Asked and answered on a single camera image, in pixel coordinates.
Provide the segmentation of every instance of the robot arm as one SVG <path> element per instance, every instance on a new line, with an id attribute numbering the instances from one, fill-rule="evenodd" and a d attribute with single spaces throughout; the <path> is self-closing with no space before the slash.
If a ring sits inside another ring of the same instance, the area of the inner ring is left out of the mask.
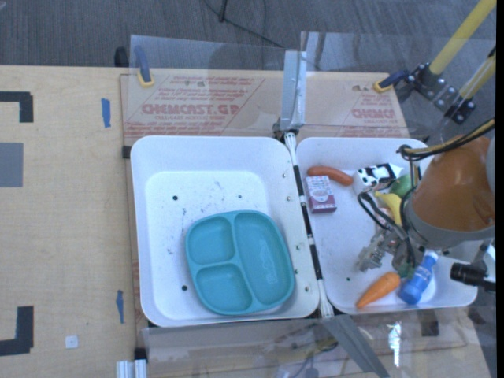
<path id="1" fill-rule="evenodd" d="M 379 267 L 384 253 L 389 252 L 394 256 L 394 268 L 405 275 L 420 263 L 424 250 L 431 249 L 471 263 L 462 268 L 455 264 L 454 280 L 484 285 L 480 248 L 495 241 L 495 137 L 483 136 L 492 128 L 495 119 L 443 145 L 399 149 L 411 164 L 429 155 L 435 157 L 402 198 L 402 225 L 389 222 L 378 230 L 359 256 L 360 270 Z"/>

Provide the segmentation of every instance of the blue bottle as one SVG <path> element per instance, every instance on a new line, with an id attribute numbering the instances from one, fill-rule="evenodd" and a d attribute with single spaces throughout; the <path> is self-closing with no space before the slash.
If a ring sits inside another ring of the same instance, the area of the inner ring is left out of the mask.
<path id="1" fill-rule="evenodd" d="M 408 304 L 417 304 L 432 279 L 432 266 L 438 261 L 438 254 L 426 250 L 424 260 L 415 269 L 415 274 L 407 280 L 399 291 L 399 297 Z"/>

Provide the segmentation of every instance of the blue plate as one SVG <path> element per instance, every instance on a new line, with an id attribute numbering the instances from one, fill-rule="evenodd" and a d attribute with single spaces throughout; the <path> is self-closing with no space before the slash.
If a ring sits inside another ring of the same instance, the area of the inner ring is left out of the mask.
<path id="1" fill-rule="evenodd" d="M 240 210 L 206 217 L 186 234 L 186 255 L 202 303 L 223 315 L 271 309 L 294 290 L 284 238 L 271 217 Z"/>

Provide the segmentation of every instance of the orange carrot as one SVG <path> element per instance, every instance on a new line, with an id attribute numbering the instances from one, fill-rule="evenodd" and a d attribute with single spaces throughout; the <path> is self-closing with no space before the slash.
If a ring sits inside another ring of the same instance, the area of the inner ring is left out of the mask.
<path id="1" fill-rule="evenodd" d="M 357 307 L 362 308 L 367 306 L 370 302 L 384 297 L 391 293 L 401 283 L 401 277 L 395 272 L 386 272 L 377 281 L 375 281 L 368 290 L 362 295 L 361 299 L 357 302 Z"/>

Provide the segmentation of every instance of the toy sausage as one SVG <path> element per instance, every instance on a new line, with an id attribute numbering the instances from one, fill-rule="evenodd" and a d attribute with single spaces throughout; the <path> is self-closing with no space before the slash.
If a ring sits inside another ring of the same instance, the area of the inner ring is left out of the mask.
<path id="1" fill-rule="evenodd" d="M 339 169 L 328 167 L 325 165 L 315 165 L 308 168 L 308 176 L 322 176 L 327 175 L 329 179 L 341 183 L 343 186 L 350 186 L 354 182 L 354 178 L 347 175 Z"/>

